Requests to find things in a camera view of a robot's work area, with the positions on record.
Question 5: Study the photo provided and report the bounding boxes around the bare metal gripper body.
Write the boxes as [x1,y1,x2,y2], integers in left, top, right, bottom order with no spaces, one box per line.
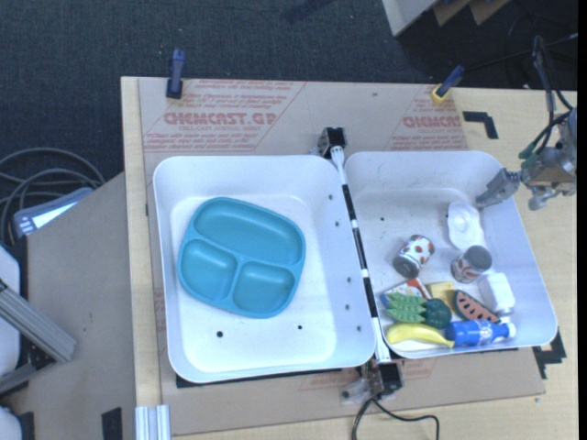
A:
[520,140,579,195]

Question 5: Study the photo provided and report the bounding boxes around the white toy fried egg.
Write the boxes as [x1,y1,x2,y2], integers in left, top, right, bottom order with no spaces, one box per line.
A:
[446,200,485,250]

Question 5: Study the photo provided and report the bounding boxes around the small can with red print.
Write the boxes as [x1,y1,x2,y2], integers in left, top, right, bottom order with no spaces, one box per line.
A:
[450,244,494,285]

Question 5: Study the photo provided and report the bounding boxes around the white plastic tray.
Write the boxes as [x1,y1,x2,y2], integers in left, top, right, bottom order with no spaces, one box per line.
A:
[151,154,378,383]
[342,149,559,360]

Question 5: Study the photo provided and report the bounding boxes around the small white plastic bottle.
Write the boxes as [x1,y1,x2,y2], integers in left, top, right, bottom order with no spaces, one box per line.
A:
[477,271,516,316]

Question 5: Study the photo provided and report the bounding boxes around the small can with tomato print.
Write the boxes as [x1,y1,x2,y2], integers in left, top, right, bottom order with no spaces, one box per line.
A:
[393,234,437,279]

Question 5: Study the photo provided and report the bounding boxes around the yellow cheese block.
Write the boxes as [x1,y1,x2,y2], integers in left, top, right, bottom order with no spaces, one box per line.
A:
[426,280,457,307]

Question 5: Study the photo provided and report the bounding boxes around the red watermelon slice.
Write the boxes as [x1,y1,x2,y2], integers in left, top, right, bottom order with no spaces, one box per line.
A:
[452,289,502,325]

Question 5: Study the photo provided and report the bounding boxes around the white and orange carton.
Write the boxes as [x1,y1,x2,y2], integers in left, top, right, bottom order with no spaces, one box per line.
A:
[382,277,434,303]

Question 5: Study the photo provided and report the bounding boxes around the dark green broccoli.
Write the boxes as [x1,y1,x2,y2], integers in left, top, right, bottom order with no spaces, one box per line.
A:
[422,297,453,330]

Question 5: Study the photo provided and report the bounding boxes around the blue plastic bottle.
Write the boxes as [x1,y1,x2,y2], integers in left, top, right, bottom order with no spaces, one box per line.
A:
[444,318,518,349]

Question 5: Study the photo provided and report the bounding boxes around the thin black and white rod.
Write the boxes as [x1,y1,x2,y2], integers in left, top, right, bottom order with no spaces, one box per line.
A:
[330,147,392,364]

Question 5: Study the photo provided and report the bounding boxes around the green toy leaves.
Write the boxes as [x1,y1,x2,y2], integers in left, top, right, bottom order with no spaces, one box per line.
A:
[379,291,429,323]

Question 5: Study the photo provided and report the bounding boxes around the yellow banana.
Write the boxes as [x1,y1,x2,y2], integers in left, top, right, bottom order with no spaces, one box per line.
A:
[384,322,456,350]

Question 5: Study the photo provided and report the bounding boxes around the brown cardboard board red print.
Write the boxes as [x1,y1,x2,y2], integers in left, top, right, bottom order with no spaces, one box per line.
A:
[136,77,548,437]

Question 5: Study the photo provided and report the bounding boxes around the blue divided plate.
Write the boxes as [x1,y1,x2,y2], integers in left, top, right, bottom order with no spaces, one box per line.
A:
[176,196,307,320]

